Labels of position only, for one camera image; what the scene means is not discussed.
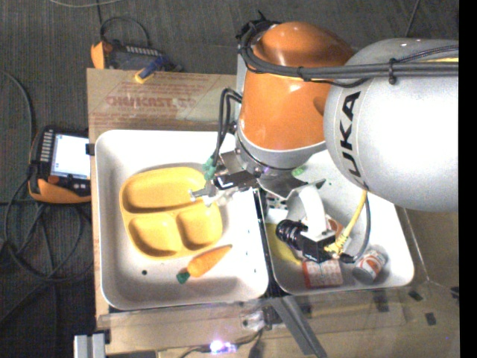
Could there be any black cylinder on white bracket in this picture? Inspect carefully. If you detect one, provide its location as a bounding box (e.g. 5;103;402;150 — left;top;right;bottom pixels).
275;183;337;264

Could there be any white plastic tray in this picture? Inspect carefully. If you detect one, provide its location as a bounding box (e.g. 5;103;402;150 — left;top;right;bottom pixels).
260;150;416;296
85;128;270;311

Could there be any orange and white can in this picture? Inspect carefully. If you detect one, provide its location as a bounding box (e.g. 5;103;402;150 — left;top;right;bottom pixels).
351;248;389;285

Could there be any orange carrot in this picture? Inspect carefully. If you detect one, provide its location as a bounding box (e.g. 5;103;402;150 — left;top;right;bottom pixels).
175;243;234;286

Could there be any orange and white carton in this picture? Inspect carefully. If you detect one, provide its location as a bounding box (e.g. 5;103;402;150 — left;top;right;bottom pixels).
301;257;344;290

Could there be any yellow divided plate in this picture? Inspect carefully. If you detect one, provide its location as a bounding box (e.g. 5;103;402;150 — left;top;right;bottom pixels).
119;166;224;261

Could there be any brown cardboard board red print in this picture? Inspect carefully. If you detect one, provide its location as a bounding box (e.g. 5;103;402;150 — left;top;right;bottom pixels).
86;68;429;324

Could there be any thin black rod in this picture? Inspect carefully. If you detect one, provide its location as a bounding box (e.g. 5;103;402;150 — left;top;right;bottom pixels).
254;189;277;295

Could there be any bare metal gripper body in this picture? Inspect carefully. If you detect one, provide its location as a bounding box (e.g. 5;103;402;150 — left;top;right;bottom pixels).
212;149;262;192

